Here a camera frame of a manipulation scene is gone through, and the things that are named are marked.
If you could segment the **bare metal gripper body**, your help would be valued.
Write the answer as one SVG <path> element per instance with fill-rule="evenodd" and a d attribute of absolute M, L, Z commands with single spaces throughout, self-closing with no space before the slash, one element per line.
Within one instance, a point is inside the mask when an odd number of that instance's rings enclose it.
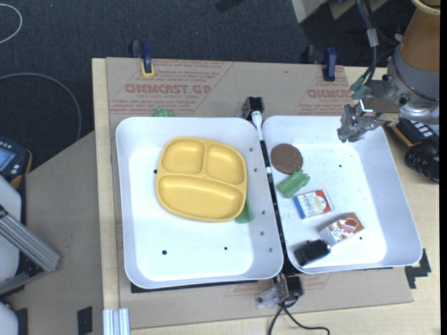
<path fill-rule="evenodd" d="M 360 99 L 360 115 L 395 123 L 408 119 L 439 124 L 439 98 L 419 92 L 403 82 L 373 80 Z"/>

